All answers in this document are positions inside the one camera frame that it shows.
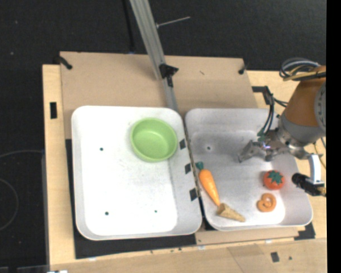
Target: bowl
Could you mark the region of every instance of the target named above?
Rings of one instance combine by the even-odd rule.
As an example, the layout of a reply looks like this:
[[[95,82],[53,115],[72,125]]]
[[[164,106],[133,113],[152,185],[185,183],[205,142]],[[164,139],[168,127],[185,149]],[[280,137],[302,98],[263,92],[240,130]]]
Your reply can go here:
[[[131,128],[131,145],[136,155],[147,162],[170,158],[177,150],[178,140],[173,128],[158,118],[144,118]]]

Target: red tomato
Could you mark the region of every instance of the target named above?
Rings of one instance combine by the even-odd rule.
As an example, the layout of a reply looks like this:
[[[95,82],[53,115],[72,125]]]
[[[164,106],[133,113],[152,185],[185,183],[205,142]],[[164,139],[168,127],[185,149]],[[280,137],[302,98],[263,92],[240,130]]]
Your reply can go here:
[[[277,190],[284,186],[285,179],[278,171],[270,170],[264,174],[263,182],[267,188]]]

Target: white tray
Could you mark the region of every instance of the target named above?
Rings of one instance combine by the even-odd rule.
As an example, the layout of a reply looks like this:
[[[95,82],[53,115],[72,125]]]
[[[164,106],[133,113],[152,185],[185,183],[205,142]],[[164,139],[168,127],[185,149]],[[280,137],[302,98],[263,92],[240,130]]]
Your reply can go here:
[[[238,152],[250,140],[257,139],[256,134],[267,116],[266,109],[193,109],[186,115],[194,162],[203,162],[212,172],[221,202],[246,218],[246,222],[238,222],[216,215],[215,204],[200,186],[205,216],[217,230],[304,226],[312,219],[307,194],[292,183],[292,175],[298,172],[293,156],[283,154],[266,162],[261,152],[259,156],[238,162]],[[258,211],[256,203],[263,193],[271,192],[261,180],[271,169],[280,171],[287,181],[282,189],[272,191],[277,199],[275,210],[263,213]]]
[[[133,152],[132,125],[159,118],[178,145],[166,161],[147,163]],[[168,108],[83,106],[72,115],[76,223],[92,240],[192,234],[202,222],[181,117]]]

